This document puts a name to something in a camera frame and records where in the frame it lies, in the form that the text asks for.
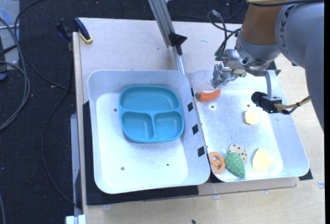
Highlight spotted beige biscuit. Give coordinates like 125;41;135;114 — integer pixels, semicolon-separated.
227;143;249;164

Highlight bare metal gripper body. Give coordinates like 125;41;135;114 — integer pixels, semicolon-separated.
221;48;259;78

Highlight black cylinder on white bracket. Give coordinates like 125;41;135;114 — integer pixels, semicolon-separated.
251;69;284;115

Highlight orange carrot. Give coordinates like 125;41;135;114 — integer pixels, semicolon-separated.
194;89;222;102

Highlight orange pretzel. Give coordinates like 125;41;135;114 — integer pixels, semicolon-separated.
208;151;226;175

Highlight small yellow toy slice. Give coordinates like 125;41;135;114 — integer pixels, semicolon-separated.
244;110;260;126

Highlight large yellow toy slice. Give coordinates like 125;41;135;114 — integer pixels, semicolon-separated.
252;148;274;173

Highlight blue divided plate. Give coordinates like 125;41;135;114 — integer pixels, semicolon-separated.
118;84;186;144

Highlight white plastic tray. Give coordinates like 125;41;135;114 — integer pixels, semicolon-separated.
190;69;310;183
87;69;211;195

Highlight green grapes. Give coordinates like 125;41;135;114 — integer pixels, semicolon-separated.
224;150;246;179

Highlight pale wood board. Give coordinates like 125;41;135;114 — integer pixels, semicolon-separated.
77;17;297;196

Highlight thin black and white rod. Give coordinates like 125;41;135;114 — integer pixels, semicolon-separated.
176;53;209;160

